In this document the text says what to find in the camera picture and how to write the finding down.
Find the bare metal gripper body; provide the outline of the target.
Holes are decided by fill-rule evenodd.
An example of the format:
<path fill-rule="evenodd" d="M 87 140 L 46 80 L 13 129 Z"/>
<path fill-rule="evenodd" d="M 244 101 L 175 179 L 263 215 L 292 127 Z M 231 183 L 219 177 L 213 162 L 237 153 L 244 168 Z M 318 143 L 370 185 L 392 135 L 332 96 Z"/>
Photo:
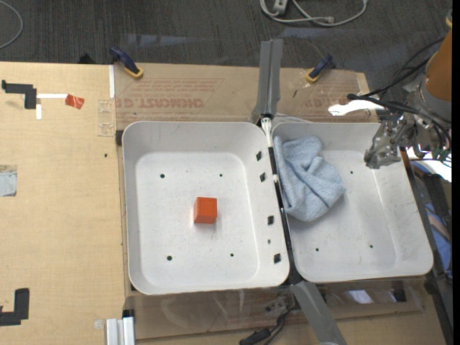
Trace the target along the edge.
<path fill-rule="evenodd" d="M 372 153 L 377 157 L 397 157 L 400 147 L 410 148 L 416 141 L 417 126 L 403 116 L 396 121 L 383 121 L 372 138 Z"/>

